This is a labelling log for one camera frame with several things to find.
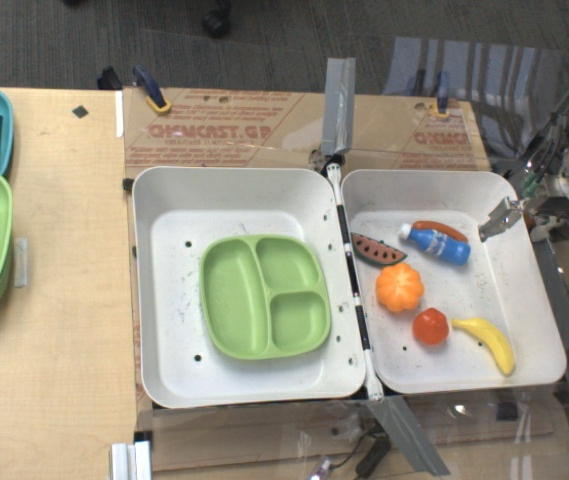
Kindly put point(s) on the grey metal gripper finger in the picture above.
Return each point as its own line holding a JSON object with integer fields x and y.
{"x": 501, "y": 215}

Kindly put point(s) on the red toy sausage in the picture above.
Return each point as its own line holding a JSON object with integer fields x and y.
{"x": 444, "y": 229}

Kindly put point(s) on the blue plastic bottle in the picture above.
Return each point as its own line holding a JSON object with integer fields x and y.
{"x": 439, "y": 248}

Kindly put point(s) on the white plastic tray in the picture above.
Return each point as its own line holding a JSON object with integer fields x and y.
{"x": 174, "y": 368}
{"x": 504, "y": 288}

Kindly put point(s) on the yellow banana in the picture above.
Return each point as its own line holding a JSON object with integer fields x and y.
{"x": 494, "y": 340}

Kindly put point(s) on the orange toy peeled orange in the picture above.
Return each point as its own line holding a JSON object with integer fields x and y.
{"x": 399, "y": 288}

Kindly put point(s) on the red toy tomato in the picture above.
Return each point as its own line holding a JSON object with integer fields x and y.
{"x": 430, "y": 327}

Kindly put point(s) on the toy watermelon slice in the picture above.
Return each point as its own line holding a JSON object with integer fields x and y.
{"x": 374, "y": 252}

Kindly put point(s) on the thin black and white rod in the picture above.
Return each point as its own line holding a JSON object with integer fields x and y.
{"x": 346, "y": 240}

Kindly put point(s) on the brown cardboard board red print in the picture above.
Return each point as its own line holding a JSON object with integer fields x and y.
{"x": 244, "y": 118}

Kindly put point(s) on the green divided plate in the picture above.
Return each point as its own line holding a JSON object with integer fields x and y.
{"x": 234, "y": 298}

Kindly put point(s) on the black office chair base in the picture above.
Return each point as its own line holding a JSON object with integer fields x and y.
{"x": 216, "y": 20}

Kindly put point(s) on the black cylinder on white bracket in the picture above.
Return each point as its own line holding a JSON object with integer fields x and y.
{"x": 546, "y": 230}

